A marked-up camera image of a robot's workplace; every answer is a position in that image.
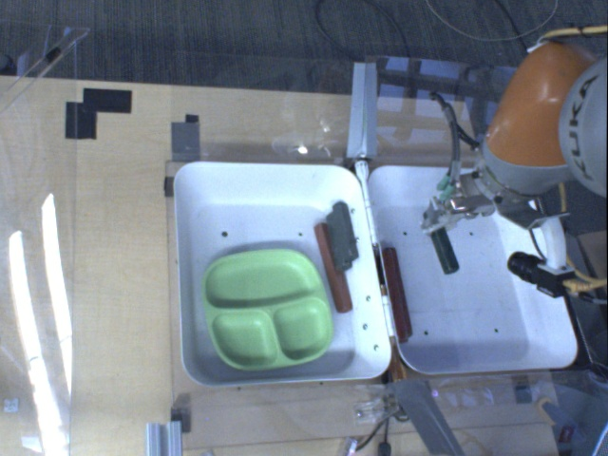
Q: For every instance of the black cylinder on white bracket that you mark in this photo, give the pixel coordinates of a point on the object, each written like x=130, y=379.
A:
x=546, y=273

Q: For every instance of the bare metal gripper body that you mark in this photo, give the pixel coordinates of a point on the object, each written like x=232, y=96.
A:
x=472, y=197

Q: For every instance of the dark green cylinder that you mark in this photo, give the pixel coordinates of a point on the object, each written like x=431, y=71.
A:
x=445, y=253

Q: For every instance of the green divided plate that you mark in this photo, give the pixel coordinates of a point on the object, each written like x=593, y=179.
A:
x=266, y=311

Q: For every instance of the white plastic tray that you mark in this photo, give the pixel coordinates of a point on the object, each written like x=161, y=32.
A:
x=475, y=311
x=266, y=197

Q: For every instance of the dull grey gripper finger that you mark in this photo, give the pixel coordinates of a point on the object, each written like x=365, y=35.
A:
x=449, y=223
x=430, y=221

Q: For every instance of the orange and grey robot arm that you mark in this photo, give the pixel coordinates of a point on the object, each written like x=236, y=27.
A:
x=527, y=112

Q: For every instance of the brown sausage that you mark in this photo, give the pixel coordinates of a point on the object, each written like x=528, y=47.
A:
x=398, y=297
x=335, y=273

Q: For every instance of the dark grey block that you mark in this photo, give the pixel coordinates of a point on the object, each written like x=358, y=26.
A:
x=343, y=238

